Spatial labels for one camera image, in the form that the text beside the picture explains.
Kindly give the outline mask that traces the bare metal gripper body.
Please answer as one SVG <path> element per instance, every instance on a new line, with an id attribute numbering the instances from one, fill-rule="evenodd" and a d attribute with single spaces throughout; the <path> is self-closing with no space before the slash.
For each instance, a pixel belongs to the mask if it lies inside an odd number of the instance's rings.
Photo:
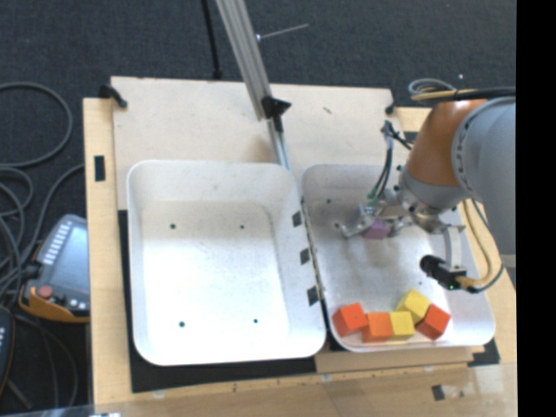
<path id="1" fill-rule="evenodd" d="M 441 234 L 447 225 L 440 219 L 442 210 L 419 200 L 411 191 L 383 191 L 368 196 L 360 206 L 359 220 L 366 220 L 369 228 L 364 234 L 389 234 L 390 222 L 407 217 L 409 226 L 417 226 L 429 234 Z"/>

